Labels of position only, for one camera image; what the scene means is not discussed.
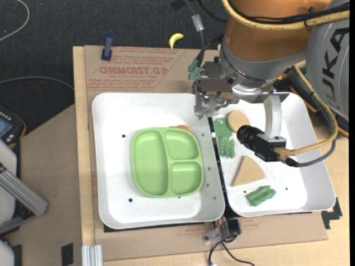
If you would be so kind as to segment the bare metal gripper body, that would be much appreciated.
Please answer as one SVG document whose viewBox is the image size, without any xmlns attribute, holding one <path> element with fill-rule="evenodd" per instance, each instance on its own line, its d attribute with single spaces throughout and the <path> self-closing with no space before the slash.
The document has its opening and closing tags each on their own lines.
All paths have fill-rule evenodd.
<svg viewBox="0 0 355 266">
<path fill-rule="evenodd" d="M 206 62 L 193 69 L 193 93 L 196 104 L 211 104 L 213 101 L 222 104 L 237 104 L 239 99 L 232 91 L 234 78 L 223 75 L 220 64 Z"/>
</svg>

